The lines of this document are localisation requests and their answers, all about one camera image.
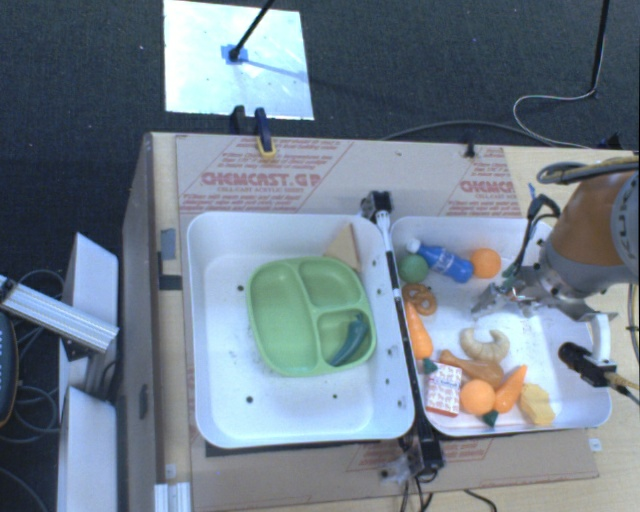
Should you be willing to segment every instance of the toy orange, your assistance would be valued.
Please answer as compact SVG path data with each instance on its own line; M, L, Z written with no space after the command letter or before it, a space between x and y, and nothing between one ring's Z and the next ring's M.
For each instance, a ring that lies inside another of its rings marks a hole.
M488 382L473 379L460 390L460 405L469 414L482 416L493 409L496 392Z
M477 249L469 259L473 265L473 275L481 279L495 276L502 268L502 259L493 249Z

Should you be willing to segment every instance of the green divided tray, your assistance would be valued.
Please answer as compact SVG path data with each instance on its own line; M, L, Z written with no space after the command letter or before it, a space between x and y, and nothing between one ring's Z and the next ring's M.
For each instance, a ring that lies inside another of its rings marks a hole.
M260 354L282 375L346 370L375 349L367 295L356 273L340 260L308 256L262 265L249 279L247 306ZM366 330L358 349L332 365L357 323Z

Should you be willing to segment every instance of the blue bottle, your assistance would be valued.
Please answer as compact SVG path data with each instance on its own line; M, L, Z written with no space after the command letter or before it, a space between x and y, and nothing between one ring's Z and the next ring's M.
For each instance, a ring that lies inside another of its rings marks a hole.
M466 283L473 275L473 264L444 247L426 246L420 240L412 239L407 242L407 251L422 256L429 268L445 276L449 276L458 283Z

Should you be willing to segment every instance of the black rod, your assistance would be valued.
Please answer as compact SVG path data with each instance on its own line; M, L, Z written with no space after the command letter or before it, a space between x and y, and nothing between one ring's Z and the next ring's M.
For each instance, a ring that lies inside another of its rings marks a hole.
M264 15L267 14L267 11L271 9L271 6L275 1L276 0L267 0L267 3L264 4L264 7L260 10L258 15L256 16L256 19L253 20L253 23L251 24L249 29L244 33L242 39L240 39L240 42L232 50L229 51L229 59L231 59L233 62L237 62L238 57L240 56L240 50L242 50L244 44L247 42L249 37L251 37L253 31L256 29L262 18L264 18Z
M600 26L598 28L598 40L596 42L596 57L593 62L593 72L591 74L591 90L595 91L598 86L598 73L602 63L602 50L604 47L604 36L607 30L607 18L609 16L610 0L603 0L602 10L600 11Z

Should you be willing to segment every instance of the white bottle cap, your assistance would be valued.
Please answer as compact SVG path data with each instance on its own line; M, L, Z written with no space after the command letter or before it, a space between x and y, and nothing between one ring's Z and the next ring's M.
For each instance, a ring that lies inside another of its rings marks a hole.
M420 249L420 240L418 240L417 238L412 238L407 242L407 251L409 251L411 254L417 253L418 249Z

